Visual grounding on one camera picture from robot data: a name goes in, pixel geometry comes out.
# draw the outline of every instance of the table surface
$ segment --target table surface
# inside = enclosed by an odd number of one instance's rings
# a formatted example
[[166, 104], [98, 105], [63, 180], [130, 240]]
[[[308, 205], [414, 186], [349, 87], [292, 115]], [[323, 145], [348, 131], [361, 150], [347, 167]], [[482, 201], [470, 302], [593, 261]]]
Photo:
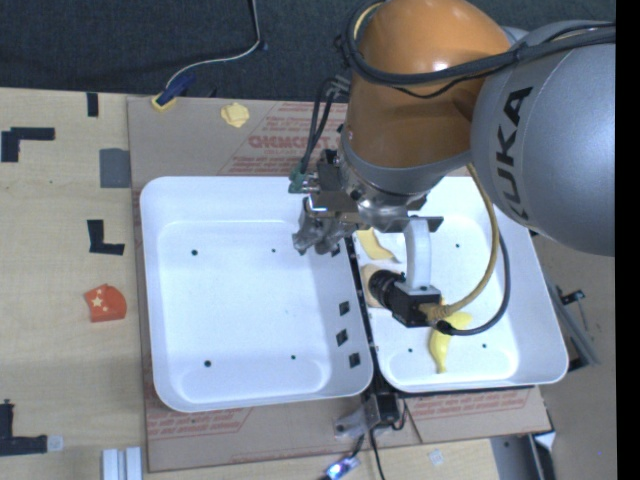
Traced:
[[[131, 191], [100, 188], [99, 151], [128, 149], [126, 96], [0, 89], [0, 129], [54, 127], [55, 141], [21, 141], [19, 161], [0, 163], [0, 398], [15, 404], [16, 436], [61, 435], [64, 450], [0, 458], [0, 478], [100, 478], [101, 451], [145, 446], [140, 324]], [[87, 220], [105, 222], [122, 256], [90, 254]], [[127, 316], [91, 323], [83, 294], [117, 287]], [[443, 462], [430, 459], [438, 450]], [[374, 456], [349, 478], [379, 478]], [[309, 457], [145, 478], [319, 478], [335, 457]], [[385, 476], [497, 480], [488, 439], [381, 452]]]

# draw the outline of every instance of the white wire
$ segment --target white wire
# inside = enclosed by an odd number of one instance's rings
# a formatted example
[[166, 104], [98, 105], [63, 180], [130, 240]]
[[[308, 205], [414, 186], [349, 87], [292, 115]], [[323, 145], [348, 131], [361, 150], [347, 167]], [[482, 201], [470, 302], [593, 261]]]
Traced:
[[243, 57], [246, 57], [247, 55], [249, 55], [250, 53], [252, 53], [256, 48], [258, 48], [258, 46], [260, 46], [260, 26], [258, 24], [258, 10], [256, 8], [256, 0], [251, 0], [251, 8], [252, 8], [252, 12], [253, 12], [253, 19], [254, 19], [254, 23], [255, 23], [255, 29], [256, 29], [256, 42], [253, 44], [253, 46], [251, 46], [248, 50], [239, 53], [238, 55], [233, 55], [231, 57], [220, 57], [217, 59], [208, 59], [208, 60], [203, 60], [200, 62], [195, 62], [193, 64], [190, 64], [188, 66], [185, 66], [183, 68], [181, 68], [180, 70], [176, 71], [173, 76], [169, 79], [169, 81], [167, 82], [167, 85], [165, 86], [165, 89], [169, 88], [169, 86], [171, 85], [171, 83], [177, 78], [179, 77], [182, 73], [184, 73], [185, 71], [195, 68], [197, 66], [203, 66], [206, 64], [214, 64], [214, 63], [218, 63], [218, 62], [228, 62], [228, 61], [232, 61], [232, 60], [238, 60], [241, 59]]

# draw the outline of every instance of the empty white tray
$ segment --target empty white tray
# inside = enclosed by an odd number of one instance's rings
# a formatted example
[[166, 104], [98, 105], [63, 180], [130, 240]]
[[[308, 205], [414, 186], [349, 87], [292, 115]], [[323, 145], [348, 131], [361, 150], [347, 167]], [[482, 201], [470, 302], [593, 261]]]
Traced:
[[372, 359], [349, 258], [301, 256], [286, 178], [165, 177], [140, 199], [153, 378], [183, 412], [355, 395]]
[[[567, 351], [547, 292], [531, 236], [525, 228], [496, 210], [511, 264], [511, 297], [503, 318], [493, 328], [475, 336], [452, 338], [447, 372], [436, 373], [427, 343], [430, 328], [407, 329], [382, 308], [370, 308], [373, 339], [383, 376], [397, 389], [410, 392], [453, 391], [547, 384], [567, 371]], [[486, 269], [491, 233], [487, 212], [471, 178], [448, 177], [430, 192], [417, 212], [442, 216], [444, 222], [431, 234], [431, 284], [446, 302], [466, 296]], [[396, 253], [400, 263], [372, 261], [356, 243], [361, 266], [374, 263], [404, 271], [406, 253], [402, 234], [378, 234], [381, 245]], [[461, 311], [470, 313], [469, 328], [488, 321], [502, 301], [502, 255], [488, 286]]]

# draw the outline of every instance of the dark background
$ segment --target dark background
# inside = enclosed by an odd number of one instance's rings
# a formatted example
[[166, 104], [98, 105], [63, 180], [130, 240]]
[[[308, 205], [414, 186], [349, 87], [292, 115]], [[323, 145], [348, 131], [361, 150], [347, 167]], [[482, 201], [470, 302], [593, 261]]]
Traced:
[[[266, 47], [197, 68], [190, 96], [312, 100], [362, 0], [256, 0]], [[616, 0], [468, 0], [499, 24], [615, 20]], [[248, 0], [0, 0], [0, 87], [156, 94], [179, 68], [254, 43]]]

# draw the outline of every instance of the red object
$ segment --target red object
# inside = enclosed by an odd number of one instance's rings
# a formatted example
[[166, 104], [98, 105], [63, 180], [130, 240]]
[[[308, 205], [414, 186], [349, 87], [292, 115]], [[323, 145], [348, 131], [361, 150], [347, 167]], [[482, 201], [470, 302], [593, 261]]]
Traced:
[[92, 322], [119, 320], [127, 314], [127, 301], [117, 288], [103, 284], [84, 294]]

